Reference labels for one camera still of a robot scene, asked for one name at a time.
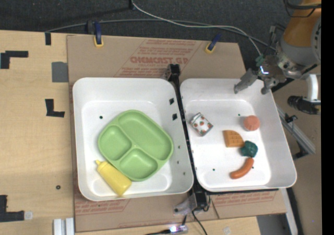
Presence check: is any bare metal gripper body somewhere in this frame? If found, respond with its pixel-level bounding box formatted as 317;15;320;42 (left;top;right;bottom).
258;53;305;83

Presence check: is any pink round can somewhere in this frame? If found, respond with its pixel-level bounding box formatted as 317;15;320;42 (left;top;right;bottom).
243;115;261;132

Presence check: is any orange waffle slice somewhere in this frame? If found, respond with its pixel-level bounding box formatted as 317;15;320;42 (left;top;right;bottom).
222;130;245;148

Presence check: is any strawberry print jar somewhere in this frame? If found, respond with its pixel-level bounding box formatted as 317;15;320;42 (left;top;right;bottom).
189;112;214;137

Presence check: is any green broccoli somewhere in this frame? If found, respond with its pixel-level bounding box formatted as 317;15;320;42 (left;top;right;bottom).
240;140;259;158

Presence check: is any thin black rod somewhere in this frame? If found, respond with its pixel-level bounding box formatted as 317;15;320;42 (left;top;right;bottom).
176;79;200;193

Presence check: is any orange sausage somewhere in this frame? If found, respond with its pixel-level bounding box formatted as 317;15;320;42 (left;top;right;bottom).
229;157;255;180

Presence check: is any white plastic tray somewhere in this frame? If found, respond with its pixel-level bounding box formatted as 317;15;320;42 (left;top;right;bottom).
180;78;297;192
72;77;194;202

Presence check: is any brown cardboard board red print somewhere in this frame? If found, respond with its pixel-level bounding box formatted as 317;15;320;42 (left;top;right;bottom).
66;34;291;233

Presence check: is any green divided plate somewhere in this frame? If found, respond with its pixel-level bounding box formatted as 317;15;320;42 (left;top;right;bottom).
97;109;174;182

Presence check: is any yellow squeeze bottle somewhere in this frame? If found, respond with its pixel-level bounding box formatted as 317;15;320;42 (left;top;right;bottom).
94;159;133;196

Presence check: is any black cylinder on white bracket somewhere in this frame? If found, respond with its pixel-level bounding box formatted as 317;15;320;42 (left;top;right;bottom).
287;74;321;115

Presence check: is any black block with thin wires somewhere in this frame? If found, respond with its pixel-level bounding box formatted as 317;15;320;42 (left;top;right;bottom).
173;189;211;216
162;63;182;82

